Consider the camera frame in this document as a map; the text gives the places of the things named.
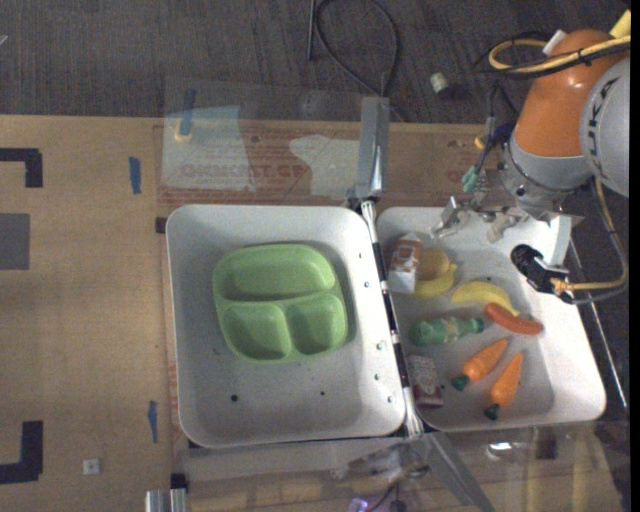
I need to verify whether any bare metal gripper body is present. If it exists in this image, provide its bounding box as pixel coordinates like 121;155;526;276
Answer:
469;167;565;222

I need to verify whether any yellow toy fruit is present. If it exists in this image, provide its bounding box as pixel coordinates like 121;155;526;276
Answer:
414;247;459;301

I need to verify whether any white and brown carton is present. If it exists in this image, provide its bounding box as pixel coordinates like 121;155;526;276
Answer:
386;231;423;295

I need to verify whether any yellow banana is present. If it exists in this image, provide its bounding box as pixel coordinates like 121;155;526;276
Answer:
450;280;521;318

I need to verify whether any orange sausage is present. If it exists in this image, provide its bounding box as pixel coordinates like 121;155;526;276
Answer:
483;302;545;337

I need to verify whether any green bottle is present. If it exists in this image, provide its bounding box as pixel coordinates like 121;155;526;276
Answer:
408;315;486;348

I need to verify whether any orange carrot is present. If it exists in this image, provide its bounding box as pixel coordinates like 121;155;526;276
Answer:
450;337;510;393
482;351;525;422

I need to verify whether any white plastic tray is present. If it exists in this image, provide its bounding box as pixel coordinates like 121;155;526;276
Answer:
375;205;608;433
164;203;407;450

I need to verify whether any red and white can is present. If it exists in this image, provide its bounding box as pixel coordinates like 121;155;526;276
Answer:
405;353;446;409

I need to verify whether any brown cardboard board red print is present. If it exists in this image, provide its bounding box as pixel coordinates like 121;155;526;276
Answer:
152;118;581;499

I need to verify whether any green divided plate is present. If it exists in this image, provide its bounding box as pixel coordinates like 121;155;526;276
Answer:
211;243;350;365

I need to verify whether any black cylinder on white bracket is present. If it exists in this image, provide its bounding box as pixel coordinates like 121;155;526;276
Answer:
510;211;574;297

